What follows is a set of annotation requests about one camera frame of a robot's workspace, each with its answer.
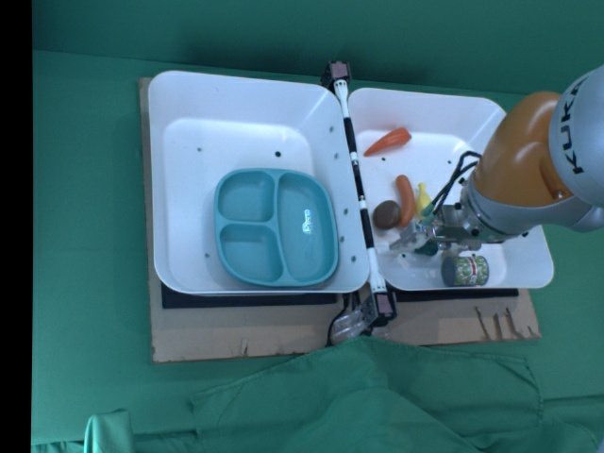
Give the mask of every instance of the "carrot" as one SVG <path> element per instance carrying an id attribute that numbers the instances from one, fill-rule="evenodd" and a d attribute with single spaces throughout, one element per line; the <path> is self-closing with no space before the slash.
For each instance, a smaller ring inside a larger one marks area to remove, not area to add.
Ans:
<path id="1" fill-rule="evenodd" d="M 381 138 L 379 138 L 371 146 L 369 146 L 369 148 L 367 149 L 367 151 L 364 152 L 363 155 L 369 156 L 369 155 L 373 155 L 379 151 L 382 151 L 383 149 L 386 149 L 388 147 L 397 146 L 397 145 L 402 146 L 403 144 L 406 144 L 410 139 L 411 139 L 411 134 L 407 130 L 406 127 L 397 127 L 396 129 L 393 129 L 385 136 L 382 136 Z"/>
<path id="2" fill-rule="evenodd" d="M 398 225 L 406 227 L 415 213 L 415 194 L 409 179 L 405 175 L 398 175 L 395 180 L 398 194 L 400 195 L 400 220 Z"/>

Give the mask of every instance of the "green can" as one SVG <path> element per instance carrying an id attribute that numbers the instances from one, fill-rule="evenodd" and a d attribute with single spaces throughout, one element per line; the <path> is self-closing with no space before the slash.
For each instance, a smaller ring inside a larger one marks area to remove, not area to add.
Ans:
<path id="1" fill-rule="evenodd" d="M 482 256 L 446 257 L 441 275 L 447 287 L 484 285 L 489 279 L 489 263 Z"/>

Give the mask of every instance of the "teal plate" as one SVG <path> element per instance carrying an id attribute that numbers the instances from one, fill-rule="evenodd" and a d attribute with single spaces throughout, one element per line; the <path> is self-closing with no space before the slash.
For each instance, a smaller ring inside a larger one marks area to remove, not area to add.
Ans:
<path id="1" fill-rule="evenodd" d="M 221 263 L 248 283 L 316 285 L 338 263 L 329 194 L 296 171 L 251 168 L 224 176 L 214 194 L 214 231 Z"/>

